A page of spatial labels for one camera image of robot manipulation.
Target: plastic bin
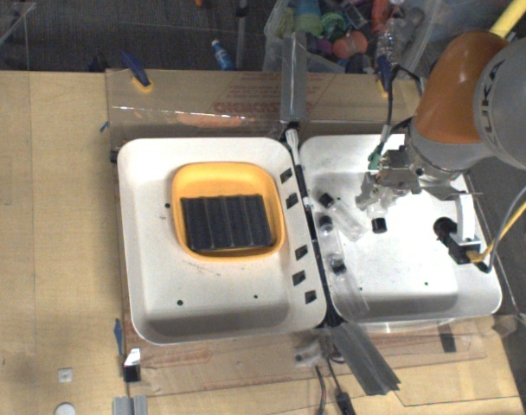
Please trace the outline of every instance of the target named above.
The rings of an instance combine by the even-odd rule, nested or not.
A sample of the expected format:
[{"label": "plastic bin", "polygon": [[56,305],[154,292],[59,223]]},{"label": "plastic bin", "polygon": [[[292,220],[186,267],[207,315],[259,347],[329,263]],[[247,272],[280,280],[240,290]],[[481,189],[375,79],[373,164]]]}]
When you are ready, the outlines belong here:
[{"label": "plastic bin", "polygon": [[[263,70],[276,72],[280,68],[282,40],[277,30],[282,13],[291,0],[277,0],[266,23],[266,55]],[[447,43],[455,36],[472,29],[489,29],[511,0],[404,0],[406,8],[419,7],[426,18],[417,30],[413,44],[405,51],[401,64],[408,70],[427,76],[431,65]],[[336,63],[310,53],[310,72],[343,73]]]}]

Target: yellow pole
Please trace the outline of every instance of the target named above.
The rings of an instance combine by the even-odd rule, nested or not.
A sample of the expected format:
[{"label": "yellow pole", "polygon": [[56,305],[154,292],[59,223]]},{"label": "yellow pole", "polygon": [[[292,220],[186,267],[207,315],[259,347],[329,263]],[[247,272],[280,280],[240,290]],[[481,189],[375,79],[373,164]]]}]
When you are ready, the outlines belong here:
[{"label": "yellow pole", "polygon": [[[513,227],[513,225],[516,223],[516,221],[523,215],[524,211],[526,210],[526,201],[521,205],[519,209],[511,216],[509,221],[504,226],[504,229],[502,231],[502,234],[499,237],[499,240],[501,241],[502,238],[505,236],[505,234]],[[469,260],[472,263],[481,263],[486,259],[486,256],[492,251],[494,248],[494,243],[496,241],[493,240],[488,247],[486,247],[486,250],[482,253],[478,253],[477,251],[468,251],[467,257],[469,257]]]},{"label": "yellow pole", "polygon": [[526,0],[513,0],[491,27],[492,34],[505,38],[526,12]]}]

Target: plastic container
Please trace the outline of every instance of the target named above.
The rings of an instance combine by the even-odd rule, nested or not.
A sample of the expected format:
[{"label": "plastic container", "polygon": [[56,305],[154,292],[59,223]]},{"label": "plastic container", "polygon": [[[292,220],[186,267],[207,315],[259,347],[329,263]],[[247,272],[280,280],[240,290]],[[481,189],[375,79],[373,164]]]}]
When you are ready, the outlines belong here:
[{"label": "plastic container", "polygon": [[295,29],[313,35],[319,35],[323,30],[323,24],[321,23],[321,11],[318,7],[318,0],[295,1]]},{"label": "plastic container", "polygon": [[[183,165],[173,176],[172,214],[180,247],[192,258],[201,261],[248,261],[264,259],[278,252],[285,241],[285,225],[279,192],[273,178],[261,167],[250,163],[205,162]],[[273,242],[264,247],[237,250],[194,252],[190,248],[186,209],[181,199],[260,195]]]},{"label": "plastic container", "polygon": [[[266,23],[266,55],[263,70],[280,68],[282,40],[277,36],[280,18],[291,0],[277,0]],[[428,76],[453,37],[473,29],[489,29],[511,0],[404,0],[406,8],[424,11],[425,19],[417,29],[414,41],[407,47],[400,63],[408,70]],[[343,73],[345,69],[318,55],[308,54],[308,71]]]},{"label": "plastic container", "polygon": [[334,200],[328,194],[322,194],[318,202],[326,209],[326,213],[334,220],[337,228],[349,240],[358,241],[367,232],[350,210],[341,202]]},{"label": "plastic container", "polygon": [[386,214],[388,210],[378,201],[367,206],[367,216],[370,218],[373,233],[385,233],[388,231]]},{"label": "plastic container", "polygon": [[213,47],[215,58],[217,59],[217,63],[219,63],[221,70],[234,71],[236,67],[227,50],[221,46],[221,42],[218,40],[213,40],[211,42],[211,46]]},{"label": "plastic container", "polygon": [[339,59],[349,59],[357,53],[365,54],[368,45],[365,35],[359,31],[351,31],[334,42],[332,51]]},{"label": "plastic container", "polygon": [[342,242],[332,223],[332,218],[328,215],[322,216],[318,221],[317,231],[321,255],[327,267],[332,269],[335,274],[346,271],[346,265],[343,263]]}]

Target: clear plastic sheet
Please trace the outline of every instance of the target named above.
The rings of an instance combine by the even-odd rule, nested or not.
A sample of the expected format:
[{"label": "clear plastic sheet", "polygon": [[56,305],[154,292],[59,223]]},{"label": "clear plastic sheet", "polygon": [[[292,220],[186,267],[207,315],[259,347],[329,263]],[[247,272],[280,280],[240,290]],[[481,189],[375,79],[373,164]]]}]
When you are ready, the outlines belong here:
[{"label": "clear plastic sheet", "polygon": [[[325,214],[319,203],[328,192],[362,223],[366,212],[356,207],[362,179],[368,171],[368,155],[378,136],[314,137],[301,147],[305,181],[314,214]],[[393,136],[390,149],[402,144]],[[460,177],[454,186],[467,190]],[[343,238],[345,264],[369,306],[361,317],[359,294],[332,291],[337,312],[348,322],[369,322],[387,330],[395,322],[450,320],[489,315],[502,299],[495,271],[481,272],[475,265],[457,265],[437,240],[434,222],[447,216],[457,220],[454,201],[440,201],[423,192],[408,195],[388,209],[387,232],[367,231],[357,242]],[[477,236],[485,238],[476,221]]]},{"label": "clear plastic sheet", "polygon": [[0,3],[0,69],[28,70],[27,16],[35,3]]},{"label": "clear plastic sheet", "polygon": [[302,122],[307,117],[307,59],[305,35],[292,33],[284,38],[280,119]]},{"label": "clear plastic sheet", "polygon": [[[489,29],[511,0],[401,0],[406,10],[419,8],[425,19],[400,64],[427,77],[433,63],[455,36],[472,29]],[[284,42],[280,37],[282,15],[291,0],[277,0],[265,26],[266,56],[264,71],[277,71]],[[319,54],[307,54],[308,70],[315,73],[344,73],[345,68]]]},{"label": "clear plastic sheet", "polygon": [[0,414],[36,406],[34,196],[28,73],[0,71]]},{"label": "clear plastic sheet", "polygon": [[142,92],[130,70],[106,73],[112,150],[135,138],[279,138],[279,75],[147,70]]}]

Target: white sink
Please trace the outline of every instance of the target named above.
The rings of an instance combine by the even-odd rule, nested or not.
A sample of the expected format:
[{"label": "white sink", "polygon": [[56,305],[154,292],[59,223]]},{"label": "white sink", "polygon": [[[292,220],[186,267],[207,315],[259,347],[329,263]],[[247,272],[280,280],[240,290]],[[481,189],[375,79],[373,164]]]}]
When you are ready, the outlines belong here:
[{"label": "white sink", "polygon": [[[368,155],[379,136],[314,137],[301,148],[305,180],[316,218],[324,213],[317,202],[328,192],[350,208],[360,220],[369,222],[356,207],[367,172]],[[387,149],[397,149],[402,136],[392,136]],[[466,190],[460,177],[454,187]],[[502,298],[494,271],[485,274],[474,265],[457,265],[447,248],[437,241],[433,223],[447,216],[457,221],[454,201],[439,201],[427,192],[400,198],[388,210],[388,231],[367,232],[356,243],[341,235],[345,264],[369,306],[357,314],[353,294],[331,288],[338,313],[353,322],[416,322],[486,316],[495,312]],[[478,236],[484,241],[480,230]],[[327,272],[331,280],[334,273]]]},{"label": "white sink", "polygon": [[[276,183],[285,216],[280,250],[252,261],[203,261],[179,245],[171,183],[182,166],[244,162]],[[153,138],[119,152],[119,190],[131,317],[148,342],[168,344],[295,332],[319,325],[326,302],[289,152],[269,138]],[[298,196],[287,208],[285,199]],[[307,253],[297,259],[296,250]]]}]

